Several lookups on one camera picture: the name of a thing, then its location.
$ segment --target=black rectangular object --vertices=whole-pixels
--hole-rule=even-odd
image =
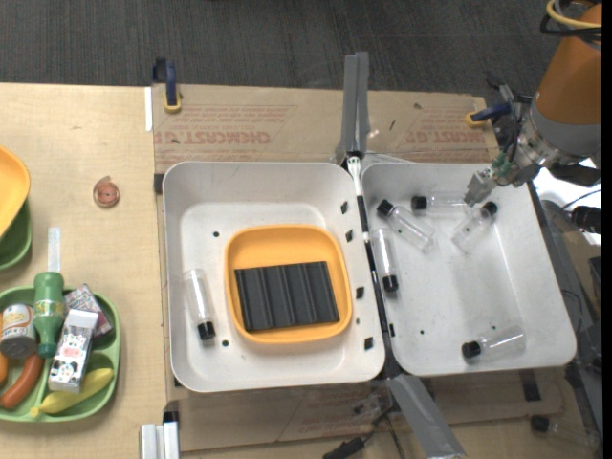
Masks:
[[[249,332],[339,320],[327,262],[234,272]]]

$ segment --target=yellow clamp pad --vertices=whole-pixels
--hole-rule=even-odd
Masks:
[[[466,124],[472,129],[476,129],[477,127],[485,127],[485,125],[487,124],[487,120],[472,120],[471,116],[473,115],[473,112],[468,112],[466,114]]]
[[[178,91],[176,93],[176,105],[170,105],[164,89],[164,110],[168,114],[176,114],[181,110],[181,94]]]

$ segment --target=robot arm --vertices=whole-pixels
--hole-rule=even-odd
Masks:
[[[563,9],[578,1],[587,10],[578,19],[565,17]],[[561,31],[547,29],[551,18]],[[583,186],[600,179],[601,0],[551,0],[540,27],[563,38],[529,107],[507,85],[496,86],[514,131],[492,165],[471,178],[465,196],[469,206],[484,201],[496,186],[521,186],[542,167]],[[597,168],[579,165],[587,158]]]

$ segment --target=clear plastic bottle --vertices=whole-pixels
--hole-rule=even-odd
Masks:
[[[496,212],[497,204],[493,202],[471,209],[466,219],[454,229],[450,240],[461,250],[470,251],[487,232]]]
[[[383,199],[377,211],[386,218],[391,228],[422,251],[427,251],[433,246],[435,228],[417,218],[408,209],[393,206],[389,201]]]
[[[389,228],[374,229],[370,236],[379,278],[388,293],[395,293],[400,287],[392,236]]]
[[[595,452],[600,447],[599,433],[577,420],[534,415],[531,418],[531,425],[534,432],[543,434],[550,440],[571,443],[590,452]]]
[[[518,324],[490,330],[476,340],[468,341],[461,346],[463,357],[468,362],[495,361],[525,351],[527,339],[523,327]]]
[[[191,269],[183,274],[186,305],[201,340],[212,339],[214,313],[205,289],[204,271]]]
[[[443,215],[462,212],[468,205],[461,192],[434,192],[427,196],[415,195],[410,206],[415,214]]]

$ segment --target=toy banana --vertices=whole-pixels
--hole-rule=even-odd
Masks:
[[[31,408],[30,414],[36,417],[40,412],[54,414],[70,408],[96,394],[106,386],[106,384],[111,382],[114,375],[115,373],[111,368],[90,371],[83,378],[83,385],[80,393],[76,394],[68,391],[55,391],[50,393],[45,397],[40,406]]]

